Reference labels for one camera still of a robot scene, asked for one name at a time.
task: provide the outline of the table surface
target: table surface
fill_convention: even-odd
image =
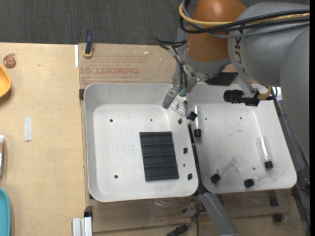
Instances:
[[[0,43],[0,57],[10,53],[15,53],[17,64],[6,68],[12,87],[0,99],[0,134],[5,136],[0,187],[10,200],[11,236],[70,236],[72,219],[82,217],[86,208],[74,45]],[[31,117],[28,142],[24,141],[25,117]],[[288,200],[291,213],[299,216],[289,191]],[[236,218],[233,222],[241,235],[297,235],[274,225],[271,216]],[[174,228],[97,235],[166,235]],[[195,229],[192,225],[187,235],[196,235]],[[208,222],[200,223],[200,232],[218,235]]]

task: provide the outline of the yellow cable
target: yellow cable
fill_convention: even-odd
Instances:
[[[179,6],[179,13],[181,15],[181,17],[183,19],[185,19],[187,22],[191,23],[191,24],[195,24],[195,25],[200,25],[200,26],[210,26],[210,27],[214,27],[214,26],[221,26],[224,24],[228,24],[228,23],[233,23],[234,21],[231,22],[205,22],[205,21],[198,21],[198,20],[194,20],[191,19],[189,17],[187,17],[184,12],[183,12],[183,5],[180,4]],[[256,23],[263,23],[263,22],[269,22],[269,21],[276,21],[276,20],[283,20],[283,19],[291,19],[291,18],[305,18],[305,17],[309,17],[310,14],[309,13],[302,13],[302,14],[294,14],[294,15],[287,15],[287,16],[279,16],[279,17],[273,17],[273,18],[268,18],[268,19],[261,19],[261,20],[256,20],[256,21],[252,21],[248,24],[256,24]]]
[[[261,93],[257,96],[258,100],[266,100],[271,93],[271,87],[268,87],[268,91],[266,93]]]

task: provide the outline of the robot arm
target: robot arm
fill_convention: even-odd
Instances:
[[[310,6],[264,2],[246,8],[237,0],[198,0],[190,17],[190,2],[180,6],[187,42],[163,107],[170,107],[177,95],[185,97],[198,82],[230,76],[222,70],[232,63],[238,74],[229,83],[234,80],[242,90],[226,91],[224,100],[258,106],[271,99],[270,87],[281,87],[288,119],[309,161]],[[250,81],[269,86],[268,92],[261,94]]]

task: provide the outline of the gray floor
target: gray floor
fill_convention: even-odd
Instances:
[[[310,0],[239,0],[310,4]],[[0,0],[0,41],[76,44],[86,31],[95,43],[156,44],[175,40],[181,0]]]

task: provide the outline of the teal plate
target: teal plate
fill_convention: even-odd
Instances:
[[[10,203],[6,192],[0,188],[0,234],[10,236],[11,215]]]

